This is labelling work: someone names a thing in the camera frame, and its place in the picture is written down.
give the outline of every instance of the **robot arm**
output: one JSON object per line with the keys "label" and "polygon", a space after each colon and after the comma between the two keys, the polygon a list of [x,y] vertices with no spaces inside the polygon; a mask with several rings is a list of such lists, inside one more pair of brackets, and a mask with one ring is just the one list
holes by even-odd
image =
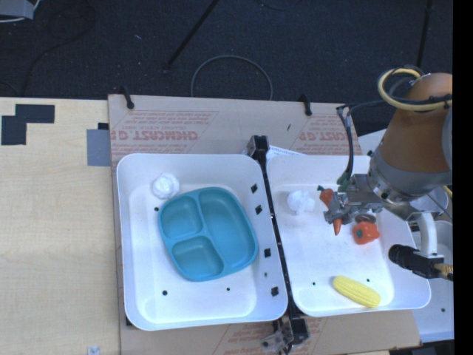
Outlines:
{"label": "robot arm", "polygon": [[[388,77],[410,74],[415,80],[403,98],[385,91]],[[411,202],[439,186],[452,185],[452,75],[422,75],[415,69],[385,72],[378,82],[384,101],[396,107],[366,175],[342,175],[324,218],[346,224],[357,214],[387,209],[421,230],[421,249],[394,245],[389,258],[425,278],[453,280],[453,267],[437,255],[434,218],[439,212],[416,209]]]}

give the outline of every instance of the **blue plate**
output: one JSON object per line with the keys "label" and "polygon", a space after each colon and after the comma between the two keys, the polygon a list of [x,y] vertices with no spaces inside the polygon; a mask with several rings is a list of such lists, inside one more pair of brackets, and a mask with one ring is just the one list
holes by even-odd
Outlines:
{"label": "blue plate", "polygon": [[157,223],[176,269],[206,281],[249,266],[258,242],[245,210],[226,189],[208,187],[166,201]]}

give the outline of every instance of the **yellow corn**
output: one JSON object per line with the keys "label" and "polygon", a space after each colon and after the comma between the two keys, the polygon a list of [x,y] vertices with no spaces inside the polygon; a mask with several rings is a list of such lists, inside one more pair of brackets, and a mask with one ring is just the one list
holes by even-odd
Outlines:
{"label": "yellow corn", "polygon": [[368,308],[375,308],[381,301],[381,296],[373,288],[346,276],[336,276],[332,285],[344,296]]}

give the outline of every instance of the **toy carrot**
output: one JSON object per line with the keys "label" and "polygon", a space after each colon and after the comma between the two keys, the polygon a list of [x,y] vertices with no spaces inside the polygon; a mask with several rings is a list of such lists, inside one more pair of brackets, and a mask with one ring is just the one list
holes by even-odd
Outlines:
{"label": "toy carrot", "polygon": [[[323,186],[319,186],[317,189],[321,191],[319,195],[320,200],[322,200],[322,202],[328,208],[330,204],[330,200],[332,200],[333,189],[324,188]],[[338,233],[340,232],[340,228],[341,228],[341,217],[333,220],[333,231],[335,232],[335,235],[338,235]]]}

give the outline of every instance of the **wooden surface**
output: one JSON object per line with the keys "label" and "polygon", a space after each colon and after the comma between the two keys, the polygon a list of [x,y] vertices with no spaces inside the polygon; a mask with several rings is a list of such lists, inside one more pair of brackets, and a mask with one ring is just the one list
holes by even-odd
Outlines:
{"label": "wooden surface", "polygon": [[15,104],[53,104],[55,123],[0,146],[0,353],[118,355],[112,171],[86,153],[107,102],[0,98],[0,115]]}

